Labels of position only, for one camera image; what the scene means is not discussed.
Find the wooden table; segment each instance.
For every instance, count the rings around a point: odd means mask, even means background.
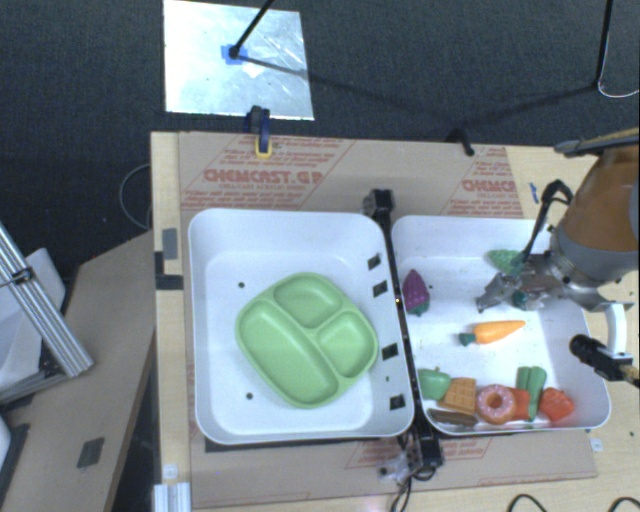
[[[367,148],[374,148],[376,142],[367,142]],[[404,155],[416,149],[409,144],[397,144],[398,155]],[[428,151],[429,144],[419,149]],[[440,152],[440,168],[430,168],[430,176],[441,173],[445,180],[447,172],[447,155],[459,158],[462,150],[457,146],[443,148],[443,145],[433,145],[433,151]],[[551,148],[536,147],[507,147],[506,155],[513,173],[518,198],[522,212],[526,218],[534,218],[538,207],[533,201],[530,184],[535,184],[540,191],[544,186],[560,178],[573,190],[576,190],[590,168],[594,159],[583,157],[577,159],[565,159],[557,155]],[[154,195],[154,234],[156,254],[162,254],[166,244],[164,228],[171,231],[177,230],[171,236],[177,236],[180,240],[180,179],[176,169],[180,163],[178,135],[170,133],[154,134],[152,137],[152,161],[153,161],[153,195]],[[411,169],[402,169],[393,172],[411,172]],[[343,182],[345,189],[355,187],[362,174],[354,175]],[[399,181],[406,190],[407,195],[420,195],[420,174],[408,176],[406,180]],[[326,197],[331,196],[331,191],[325,191]],[[339,192],[347,194],[349,191],[341,189]],[[320,204],[322,191],[313,192],[316,203]],[[561,210],[552,211],[551,222],[555,222]],[[172,250],[170,258],[160,259],[161,273],[171,277],[181,276],[182,249],[181,244]],[[634,272],[628,275],[622,283],[607,286],[605,296],[616,300],[637,300],[638,274]],[[189,420],[188,420],[188,389],[187,389],[187,365],[185,359],[185,327],[184,327],[184,296],[182,290],[170,287],[159,290],[157,296],[157,339],[158,339],[158,374],[160,396],[160,442],[161,464],[163,472],[162,483],[168,486],[179,482],[189,482],[192,478],[191,459],[189,453]],[[627,314],[628,318],[628,351],[638,361],[638,306],[635,305]],[[595,338],[606,339],[606,324],[604,318],[599,315],[588,315],[588,323],[591,334]],[[608,509],[611,502],[621,495],[634,495],[638,497],[638,481],[640,477],[640,417],[638,390],[626,383],[607,384],[611,402],[612,414],[608,423],[589,435],[594,446],[601,447],[595,453],[598,477],[595,479],[549,481],[535,484],[518,484],[508,486],[474,487],[455,490],[438,490],[430,492],[415,492],[411,497],[409,510],[465,510],[465,511],[489,511],[505,510],[508,502],[519,493],[535,495],[550,511],[592,511],[602,512]],[[314,468],[301,468],[306,471],[309,478],[314,478]],[[561,478],[555,475],[550,479]],[[309,500],[289,503],[263,504],[255,506],[243,506],[243,510],[255,511],[372,511],[388,510],[392,500],[389,494],[379,496],[336,498],[330,500]],[[235,511],[238,508],[226,507],[216,510]],[[535,510],[532,505],[521,503],[516,508],[526,512]]]
[[[2,510],[112,510],[154,355],[152,250],[146,234],[80,267],[66,320],[95,365],[6,415],[29,431]]]

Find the blue tape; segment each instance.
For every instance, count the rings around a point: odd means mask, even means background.
[[[538,194],[537,194],[538,189],[533,183],[529,183],[529,188],[531,189],[531,196],[533,197],[533,202],[536,204],[539,204],[540,200],[538,199]]]
[[[222,54],[222,58],[230,66],[240,66],[242,64],[242,60],[241,59],[232,59],[231,57],[229,57],[229,50],[232,47],[233,47],[232,44],[225,44],[225,45],[220,47],[220,52]],[[238,57],[244,57],[246,59],[249,58],[249,52],[247,51],[247,49],[244,46],[240,47],[240,53],[238,54]]]

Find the donut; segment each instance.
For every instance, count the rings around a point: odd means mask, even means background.
[[[492,384],[476,396],[476,411],[487,423],[502,425],[513,418],[516,398],[508,387]]]

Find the plastic food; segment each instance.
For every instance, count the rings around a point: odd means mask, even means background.
[[[476,410],[476,379],[451,379],[451,385],[438,405],[445,409],[473,414]]]
[[[531,395],[526,389],[509,388],[516,399],[516,410],[511,421],[524,421],[529,419],[529,403]]]
[[[483,322],[473,328],[473,334],[461,333],[460,343],[465,347],[474,341],[480,344],[492,343],[509,336],[509,334],[526,325],[524,320],[502,320],[497,322]]]
[[[420,316],[429,309],[431,297],[422,277],[411,269],[402,284],[404,307],[410,315]]]
[[[476,411],[487,423],[503,425],[516,411],[515,396],[508,387],[491,384],[478,393]]]
[[[575,404],[564,391],[547,388],[540,396],[538,410],[551,421],[558,421],[569,416],[575,410]]]
[[[547,372],[539,366],[518,368],[516,387],[526,389],[531,397],[529,401],[529,421],[533,421],[538,413],[540,394],[547,381]]]
[[[418,381],[422,397],[431,400],[441,400],[451,385],[451,377],[436,370],[418,370]]]
[[[517,260],[514,259],[520,255],[520,251],[510,251],[507,249],[500,249],[496,251],[489,251],[487,253],[491,263],[503,274],[517,275],[518,265]]]
[[[378,354],[376,333],[357,306],[312,273],[283,279],[249,302],[236,319],[236,339],[274,391],[305,408],[336,399]]]
[[[475,427],[478,420],[471,414],[462,412],[442,411],[440,409],[429,409],[429,415],[438,423],[448,423],[450,425],[462,425],[464,427]]]

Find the black floor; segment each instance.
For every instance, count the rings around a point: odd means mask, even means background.
[[[316,120],[274,133],[444,140],[464,126],[472,142],[553,145],[638,125],[638,95],[592,87],[604,0],[275,6],[301,13]],[[164,112],[162,23],[160,0],[0,2],[0,221],[24,253],[47,247],[64,277],[142,232],[118,188],[149,161],[151,131],[242,129]],[[640,3],[617,0],[611,92],[638,87],[639,26]],[[148,175],[128,185],[144,220]]]

